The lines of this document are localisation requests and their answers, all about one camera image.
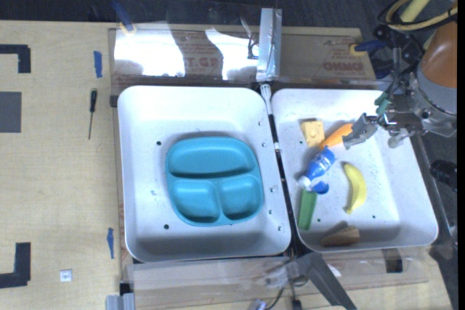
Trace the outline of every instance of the blue plate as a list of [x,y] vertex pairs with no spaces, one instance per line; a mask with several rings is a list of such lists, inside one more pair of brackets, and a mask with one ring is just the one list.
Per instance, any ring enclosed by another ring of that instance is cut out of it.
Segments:
[[166,154],[165,172],[173,209],[188,224],[237,224],[257,215],[263,205],[255,154],[238,139],[179,141]]

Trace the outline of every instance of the white sink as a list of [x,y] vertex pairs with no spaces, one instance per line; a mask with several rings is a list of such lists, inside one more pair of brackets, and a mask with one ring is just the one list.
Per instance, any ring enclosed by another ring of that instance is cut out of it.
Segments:
[[[242,88],[133,86],[118,99],[126,245],[139,261],[272,256],[291,241],[286,203],[263,99]],[[264,201],[255,217],[193,226],[174,212],[165,157],[201,136],[245,142],[259,163]]]
[[[340,125],[354,123],[362,113],[376,114],[375,90],[281,89],[272,98],[283,168],[291,204],[298,215],[302,188],[298,177],[318,148],[305,144],[300,123],[323,122],[325,136]],[[298,229],[299,239],[311,250],[334,252],[425,246],[434,242],[437,220],[410,139],[395,149],[387,145],[389,134],[378,131],[362,144],[346,150],[331,147],[336,162],[321,178],[329,191],[318,195],[309,230]],[[350,185],[343,164],[358,167],[367,184],[367,199],[354,213],[347,214]],[[360,242],[347,247],[323,247],[326,235],[349,225],[360,231]]]

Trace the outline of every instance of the toy banana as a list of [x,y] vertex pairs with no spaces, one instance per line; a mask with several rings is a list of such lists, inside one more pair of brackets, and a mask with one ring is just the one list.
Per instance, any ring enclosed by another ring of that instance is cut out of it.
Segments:
[[366,182],[360,170],[352,164],[345,163],[344,171],[350,181],[351,200],[349,207],[346,208],[347,214],[351,214],[354,209],[360,207],[366,201]]

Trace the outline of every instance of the black tape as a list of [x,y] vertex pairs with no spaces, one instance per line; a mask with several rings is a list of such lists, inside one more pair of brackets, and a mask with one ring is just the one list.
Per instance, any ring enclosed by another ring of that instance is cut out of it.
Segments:
[[9,274],[0,274],[0,288],[23,287],[31,280],[31,244],[16,243],[15,269]]
[[0,54],[17,54],[18,73],[31,73],[31,49],[27,44],[0,44]]

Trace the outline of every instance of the small label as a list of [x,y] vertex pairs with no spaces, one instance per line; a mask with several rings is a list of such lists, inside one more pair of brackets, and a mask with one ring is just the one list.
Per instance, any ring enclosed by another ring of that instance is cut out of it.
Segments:
[[70,282],[73,280],[73,270],[66,269],[60,270],[60,281],[61,282]]

